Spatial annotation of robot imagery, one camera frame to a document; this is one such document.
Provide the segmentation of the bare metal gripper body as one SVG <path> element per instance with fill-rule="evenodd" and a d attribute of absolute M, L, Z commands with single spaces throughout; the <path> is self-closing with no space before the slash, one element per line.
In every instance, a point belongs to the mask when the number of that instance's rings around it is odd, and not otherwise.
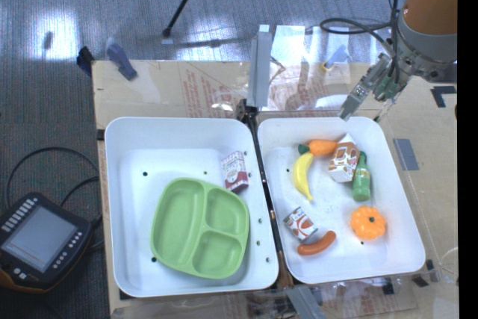
<path fill-rule="evenodd" d="M 457 62 L 427 57 L 407 45 L 384 43 L 385 52 L 373 67 L 374 83 L 407 83 L 413 76 L 431 83 L 456 83 Z"/>

